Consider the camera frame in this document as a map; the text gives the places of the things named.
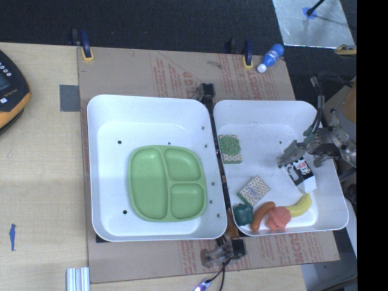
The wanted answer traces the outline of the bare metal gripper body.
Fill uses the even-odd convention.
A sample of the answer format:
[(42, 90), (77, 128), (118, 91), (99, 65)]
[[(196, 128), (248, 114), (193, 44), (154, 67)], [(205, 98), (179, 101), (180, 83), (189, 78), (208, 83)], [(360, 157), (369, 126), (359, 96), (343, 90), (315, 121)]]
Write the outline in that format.
[(312, 156), (329, 155), (356, 167), (356, 142), (340, 127), (319, 128), (306, 145)]

